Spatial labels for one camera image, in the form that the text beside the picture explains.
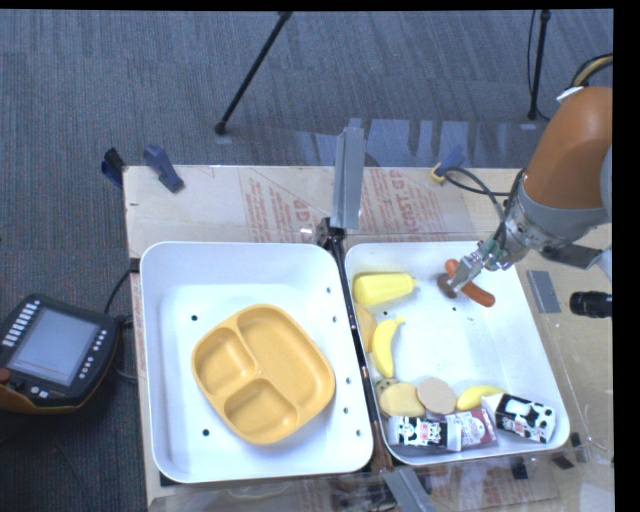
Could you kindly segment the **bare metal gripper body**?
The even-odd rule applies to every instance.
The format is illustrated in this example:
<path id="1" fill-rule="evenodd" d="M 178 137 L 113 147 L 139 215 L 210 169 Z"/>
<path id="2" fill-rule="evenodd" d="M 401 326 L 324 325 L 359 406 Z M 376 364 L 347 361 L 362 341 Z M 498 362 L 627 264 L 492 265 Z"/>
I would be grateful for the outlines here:
<path id="1" fill-rule="evenodd" d="M 472 253 L 477 269 L 506 270 L 520 262 L 531 250 L 540 250 L 549 236 L 525 215 L 512 207 L 493 235 L 478 244 Z"/>

